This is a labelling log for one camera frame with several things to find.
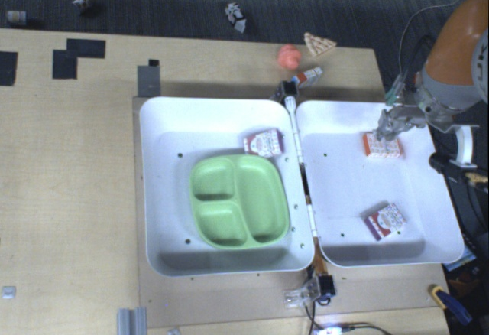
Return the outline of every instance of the white tray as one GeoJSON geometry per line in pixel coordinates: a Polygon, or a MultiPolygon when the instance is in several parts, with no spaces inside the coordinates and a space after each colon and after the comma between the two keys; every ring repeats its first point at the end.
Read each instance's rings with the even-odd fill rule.
{"type": "MultiPolygon", "coordinates": [[[[428,130],[401,135],[406,152],[401,159],[371,160],[363,153],[361,132],[376,126],[382,107],[305,102],[298,108],[322,249],[342,266],[456,260],[463,242],[445,182],[428,165],[434,152],[428,130]],[[400,235],[377,242],[362,217],[384,201],[396,203],[408,223],[400,235]]],[[[143,105],[140,119],[146,250],[156,272],[298,271],[310,264],[313,239],[285,108],[267,100],[157,97],[143,105]],[[243,137],[269,128],[284,134],[285,153],[272,162],[286,191],[290,230],[279,242],[259,249],[213,248],[199,237],[193,221],[190,171],[205,158],[242,154],[243,137]]]]}

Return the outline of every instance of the green plate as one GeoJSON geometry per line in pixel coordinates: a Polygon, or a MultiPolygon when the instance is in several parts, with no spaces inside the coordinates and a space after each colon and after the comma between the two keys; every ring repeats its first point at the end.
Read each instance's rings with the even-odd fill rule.
{"type": "Polygon", "coordinates": [[[193,217],[201,237],[220,249],[267,246],[289,229],[289,210],[277,169],[254,155],[200,161],[190,175],[193,217]]]}

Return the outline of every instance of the table top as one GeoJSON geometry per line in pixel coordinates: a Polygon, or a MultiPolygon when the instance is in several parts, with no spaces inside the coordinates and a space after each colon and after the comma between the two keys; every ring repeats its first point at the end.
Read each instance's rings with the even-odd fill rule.
{"type": "MultiPolygon", "coordinates": [[[[300,69],[320,66],[325,72],[302,97],[383,100],[372,50],[337,47],[313,58],[305,46],[298,48],[304,56],[300,69]]],[[[0,87],[0,286],[17,287],[15,299],[0,299],[2,333],[115,333],[117,310],[142,304],[133,139],[137,66],[160,61],[163,95],[268,98],[293,75],[277,65],[279,49],[0,29],[0,51],[18,53],[15,84],[0,87]],[[53,80],[53,50],[66,50],[67,38],[105,40],[105,58],[78,58],[77,80],[53,80]]],[[[396,334],[448,333],[443,312],[426,291],[431,284],[446,288],[440,265],[329,265],[329,271],[338,296],[318,309],[318,322],[369,321],[396,334]]],[[[165,279],[169,296],[183,303],[165,327],[149,334],[176,325],[182,335],[307,333],[302,310],[286,311],[281,301],[263,309],[275,306],[290,279],[301,277],[165,279]],[[197,314],[206,300],[193,293],[209,282],[223,284],[215,295],[242,295],[239,305],[229,303],[223,311],[219,321],[228,323],[209,324],[197,314]],[[257,303],[256,291],[266,298],[257,303]]]]}

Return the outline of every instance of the triangular wooden block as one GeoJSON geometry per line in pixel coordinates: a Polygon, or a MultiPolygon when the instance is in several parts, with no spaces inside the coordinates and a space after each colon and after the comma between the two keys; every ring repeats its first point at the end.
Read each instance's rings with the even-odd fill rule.
{"type": "Polygon", "coordinates": [[[308,32],[304,34],[304,41],[306,42],[309,52],[314,57],[317,57],[336,46],[336,42],[328,40],[327,38],[314,36],[308,32]]]}

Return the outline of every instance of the white cable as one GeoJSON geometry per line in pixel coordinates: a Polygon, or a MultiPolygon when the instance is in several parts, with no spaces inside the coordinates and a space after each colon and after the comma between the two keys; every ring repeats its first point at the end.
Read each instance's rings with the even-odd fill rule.
{"type": "Polygon", "coordinates": [[[431,8],[447,8],[449,6],[453,6],[455,3],[457,3],[459,0],[454,0],[453,2],[451,3],[447,3],[445,5],[433,5],[433,6],[429,6],[427,8],[422,8],[421,10],[418,10],[416,13],[414,13],[413,15],[411,15],[411,18],[409,19],[409,21],[407,22],[406,24],[406,27],[404,28],[404,32],[403,32],[403,36],[400,38],[400,44],[399,44],[399,74],[402,74],[403,72],[403,68],[402,68],[402,64],[400,62],[400,57],[401,57],[401,52],[403,50],[403,42],[404,42],[404,38],[406,37],[406,32],[407,32],[407,29],[409,28],[409,26],[411,25],[411,21],[419,14],[419,13],[422,13],[423,11],[426,11],[426,10],[429,10],[431,8]]]}

